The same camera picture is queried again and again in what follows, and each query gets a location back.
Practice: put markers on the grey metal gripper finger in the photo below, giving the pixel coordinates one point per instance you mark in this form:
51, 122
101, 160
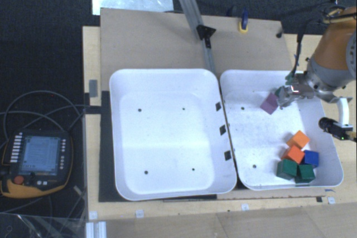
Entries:
285, 101
280, 91

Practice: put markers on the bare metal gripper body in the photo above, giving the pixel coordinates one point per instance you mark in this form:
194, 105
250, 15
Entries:
304, 89

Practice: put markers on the purple cube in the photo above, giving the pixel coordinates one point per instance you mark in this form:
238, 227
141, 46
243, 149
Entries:
268, 104

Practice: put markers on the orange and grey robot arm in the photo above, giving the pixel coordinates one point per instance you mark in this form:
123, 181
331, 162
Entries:
332, 47

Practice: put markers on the orange cube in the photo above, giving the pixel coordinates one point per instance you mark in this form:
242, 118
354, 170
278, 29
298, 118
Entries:
299, 138
293, 154

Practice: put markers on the white plastic tray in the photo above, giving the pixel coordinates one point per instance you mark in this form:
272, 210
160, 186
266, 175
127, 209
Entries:
167, 133
259, 142

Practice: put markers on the blue cube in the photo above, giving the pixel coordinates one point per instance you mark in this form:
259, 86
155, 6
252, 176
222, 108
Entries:
311, 158

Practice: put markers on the green cube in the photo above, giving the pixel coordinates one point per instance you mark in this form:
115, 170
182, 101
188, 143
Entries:
286, 168
305, 173

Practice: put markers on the brown cardboard board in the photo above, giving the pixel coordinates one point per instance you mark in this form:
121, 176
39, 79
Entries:
156, 41

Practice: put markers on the black cylinder on white bracket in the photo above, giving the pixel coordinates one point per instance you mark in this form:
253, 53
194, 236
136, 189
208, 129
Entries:
334, 125

